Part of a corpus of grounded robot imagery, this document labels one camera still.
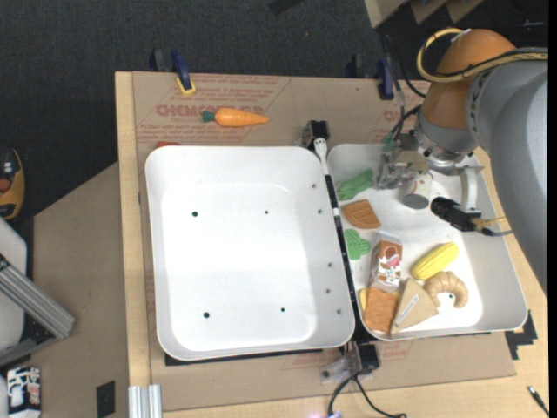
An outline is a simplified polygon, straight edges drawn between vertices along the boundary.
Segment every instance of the wooden table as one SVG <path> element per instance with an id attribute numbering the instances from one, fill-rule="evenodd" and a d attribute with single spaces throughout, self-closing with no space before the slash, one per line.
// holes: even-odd
<path id="1" fill-rule="evenodd" d="M 133 386 L 151 384 L 151 360 L 147 326 L 144 280 L 144 244 L 141 212 L 138 202 L 138 149 L 133 73 L 118 72 L 116 79 L 117 129 L 120 170 L 120 193 L 124 245 L 124 284 L 127 319 L 129 379 Z M 301 78 L 299 88 L 313 94 L 321 79 Z M 369 105 L 367 94 L 376 91 L 376 82 L 361 79 L 361 104 Z M 479 160 L 486 164 L 487 183 L 493 187 L 485 154 Z M 498 202 L 496 211 L 502 212 Z M 549 368 L 547 337 L 547 298 L 513 237 L 508 237 L 509 251 L 516 265 L 525 298 L 534 320 L 538 339 L 531 346 L 520 347 L 515 362 L 515 376 L 485 381 L 454 382 L 412 388 L 396 388 L 371 392 L 377 407 L 389 412 L 406 412 L 408 416 L 544 416 L 527 391 L 534 386 L 549 405 Z M 281 401 L 173 411 L 165 416 L 178 417 L 325 417 L 328 396 L 313 396 Z M 342 394 L 335 402 L 344 417 L 376 416 L 359 393 Z"/>

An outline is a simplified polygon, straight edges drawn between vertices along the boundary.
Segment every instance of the cheese wedge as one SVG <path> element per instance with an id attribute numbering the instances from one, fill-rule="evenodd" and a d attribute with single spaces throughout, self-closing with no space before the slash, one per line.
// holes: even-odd
<path id="1" fill-rule="evenodd" d="M 397 311 L 391 325 L 391 334 L 416 325 L 437 314 L 431 296 L 414 279 L 406 279 Z"/>

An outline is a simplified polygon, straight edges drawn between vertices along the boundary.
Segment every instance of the cardboard sheet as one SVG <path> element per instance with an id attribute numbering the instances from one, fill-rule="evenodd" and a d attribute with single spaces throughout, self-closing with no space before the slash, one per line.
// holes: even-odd
<path id="1" fill-rule="evenodd" d="M 112 165 L 34 218 L 34 281 L 76 318 L 68 338 L 36 351 L 28 362 L 41 369 L 44 418 L 101 416 L 99 391 L 104 410 L 127 416 L 118 181 Z"/>
<path id="2" fill-rule="evenodd" d="M 197 92 L 183 97 L 171 73 L 134 72 L 138 174 L 144 240 L 145 290 L 150 333 L 151 378 L 164 392 L 164 410 L 330 394 L 319 368 L 339 357 L 337 349 L 235 361 L 167 366 L 158 344 L 152 277 L 151 233 L 144 163 L 158 141 L 182 145 L 293 145 L 310 120 L 326 120 L 329 148 L 377 143 L 399 120 L 396 98 L 379 98 L 371 79 L 192 75 Z M 406 108 L 421 98 L 401 83 Z M 421 91 L 428 83 L 415 82 Z M 240 129 L 202 124 L 202 110 L 232 106 L 264 113 L 271 121 Z M 413 120 L 406 121 L 406 129 Z M 384 389 L 513 375 L 504 334 L 378 342 L 381 368 L 364 382 Z"/>

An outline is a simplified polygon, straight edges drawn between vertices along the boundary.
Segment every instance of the toy bread slice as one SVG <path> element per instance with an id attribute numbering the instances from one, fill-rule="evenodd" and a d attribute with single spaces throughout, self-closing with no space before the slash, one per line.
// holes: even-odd
<path id="1" fill-rule="evenodd" d="M 416 325 L 437 314 L 431 296 L 414 279 L 406 279 L 399 306 L 394 314 L 391 333 Z"/>
<path id="2" fill-rule="evenodd" d="M 372 205 L 366 199 L 344 205 L 340 210 L 350 223 L 361 229 L 375 229 L 381 226 Z"/>
<path id="3" fill-rule="evenodd" d="M 370 330 L 389 333 L 399 296 L 396 292 L 386 293 L 376 287 L 368 290 L 364 323 Z"/>

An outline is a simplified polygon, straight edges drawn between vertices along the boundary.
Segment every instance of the white tray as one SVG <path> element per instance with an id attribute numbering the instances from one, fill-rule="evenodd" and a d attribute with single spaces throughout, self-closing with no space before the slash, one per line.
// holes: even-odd
<path id="1" fill-rule="evenodd" d="M 359 173 L 372 169 L 379 176 L 381 145 L 338 145 L 331 149 L 328 162 L 335 187 Z M 475 158 L 467 158 L 461 165 L 479 165 Z M 482 217 L 495 217 L 485 180 L 478 176 L 478 208 Z M 520 283 L 502 237 L 486 237 L 479 233 L 461 233 L 429 208 L 415 210 L 403 205 L 404 188 L 367 189 L 354 199 L 339 203 L 341 206 L 359 199 L 368 199 L 381 222 L 380 231 L 399 237 L 402 242 L 401 279 L 410 275 L 410 269 L 421 256 L 435 245 L 455 242 L 459 257 L 447 268 L 461 278 L 469 291 L 465 307 L 454 308 L 448 293 L 440 294 L 439 314 L 420 324 L 391 336 L 367 330 L 381 340 L 404 340 L 450 334 L 473 334 L 511 330 L 521 327 L 527 318 L 527 306 Z M 459 177 L 433 173 L 430 200 L 435 197 L 461 200 Z M 352 226 L 341 217 L 345 229 L 356 229 L 362 239 L 373 245 L 378 230 L 366 231 Z M 366 287 L 371 268 L 371 252 L 359 260 L 350 260 L 354 288 L 358 292 Z"/>
<path id="2" fill-rule="evenodd" d="M 197 361 L 350 340 L 346 272 L 313 153 L 168 146 L 145 174 L 167 354 Z"/>

